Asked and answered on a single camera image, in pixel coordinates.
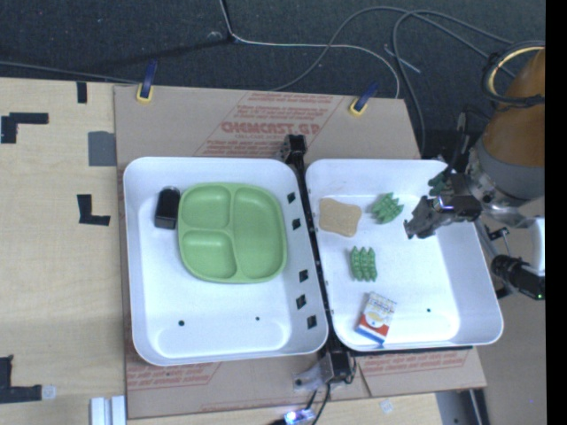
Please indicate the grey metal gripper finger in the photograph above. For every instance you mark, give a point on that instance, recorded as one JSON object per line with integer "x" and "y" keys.
{"x": 421, "y": 229}
{"x": 425, "y": 208}

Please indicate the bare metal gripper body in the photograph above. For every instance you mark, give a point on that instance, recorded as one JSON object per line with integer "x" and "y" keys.
{"x": 460, "y": 205}

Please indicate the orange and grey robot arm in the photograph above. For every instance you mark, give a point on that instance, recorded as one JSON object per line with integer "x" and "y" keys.
{"x": 516, "y": 118}

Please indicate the green pea pods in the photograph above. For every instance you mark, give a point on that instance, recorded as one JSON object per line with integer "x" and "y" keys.
{"x": 363, "y": 263}
{"x": 386, "y": 208}

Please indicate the white plastic tray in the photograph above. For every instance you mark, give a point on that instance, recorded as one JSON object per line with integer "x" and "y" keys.
{"x": 221, "y": 321}
{"x": 421, "y": 277}

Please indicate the tan bread slice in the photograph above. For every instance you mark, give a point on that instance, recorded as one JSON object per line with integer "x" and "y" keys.
{"x": 340, "y": 217}

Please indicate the red white blue carton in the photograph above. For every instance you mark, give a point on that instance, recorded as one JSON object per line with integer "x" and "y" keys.
{"x": 375, "y": 319}

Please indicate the thin black rod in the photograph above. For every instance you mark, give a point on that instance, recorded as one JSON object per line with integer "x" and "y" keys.
{"x": 313, "y": 237}

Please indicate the green divided plate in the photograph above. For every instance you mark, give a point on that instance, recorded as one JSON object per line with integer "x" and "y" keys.
{"x": 257, "y": 233}

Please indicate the small black bottle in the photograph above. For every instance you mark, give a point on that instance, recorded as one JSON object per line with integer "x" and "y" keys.
{"x": 166, "y": 208}

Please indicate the brown cardboard board red print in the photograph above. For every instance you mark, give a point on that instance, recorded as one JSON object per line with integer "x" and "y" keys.
{"x": 177, "y": 122}

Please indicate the black cylinder on white bracket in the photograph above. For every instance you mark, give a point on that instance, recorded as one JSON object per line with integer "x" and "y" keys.
{"x": 520, "y": 275}

